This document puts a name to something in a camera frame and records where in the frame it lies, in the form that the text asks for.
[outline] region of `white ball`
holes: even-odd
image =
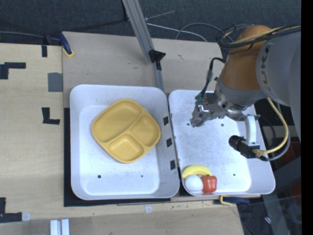
[[[198,175],[190,175],[185,179],[185,187],[188,191],[201,191],[203,182]]]

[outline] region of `yellow toy banana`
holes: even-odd
[[[210,171],[208,167],[204,165],[195,164],[195,165],[190,165],[186,167],[186,169],[182,172],[181,176],[183,179],[185,179],[189,175],[202,175],[202,176],[210,175],[211,176],[212,172]]]

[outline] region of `yellow plate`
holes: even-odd
[[[161,137],[156,120],[130,99],[121,99],[101,112],[91,131],[102,148],[122,163],[140,159]]]

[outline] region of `table surface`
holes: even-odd
[[[32,220],[95,217],[103,215],[141,215],[146,204],[104,205],[92,207],[64,207],[64,108],[69,106],[68,95],[74,86],[86,84],[115,84],[150,86],[149,67],[134,37],[96,35],[66,32],[70,43],[81,38],[100,39],[105,43],[106,55],[103,60],[111,69],[119,73],[123,68],[127,76],[109,78],[106,74],[99,77],[99,72],[88,73],[85,64],[68,59],[59,46],[47,46],[47,57],[42,57],[42,47],[36,45],[0,44],[0,64],[6,62],[25,62],[26,69],[9,69],[8,79],[0,80],[0,196],[6,197],[6,212],[27,212]],[[220,57],[216,43],[191,42],[180,40],[153,39],[156,50],[166,52],[161,61],[165,92],[188,89],[200,90],[205,83],[205,76],[210,59]],[[87,50],[85,56],[92,56]],[[85,60],[95,63],[95,59]],[[216,63],[214,76],[219,76],[222,64]],[[48,91],[48,74],[63,74],[64,91]],[[213,81],[208,90],[213,90]],[[42,108],[50,108],[50,118],[60,119],[59,124],[43,124]],[[232,233],[242,234],[237,209],[214,205],[210,198],[175,196],[171,202],[150,203],[153,213],[177,216],[203,212],[225,229],[225,222],[232,227]]]

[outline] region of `robotic arm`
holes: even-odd
[[[235,121],[247,121],[251,116],[242,111],[267,98],[291,108],[301,140],[301,26],[270,29],[253,25],[246,28],[236,41],[225,43],[225,37],[234,30],[230,28],[218,39],[220,47],[230,51],[215,91],[207,93],[206,87],[212,77],[211,62],[206,86],[196,96],[190,119],[192,126],[201,126],[207,120],[225,116]],[[229,142],[235,149],[239,145],[235,145],[234,140]]]

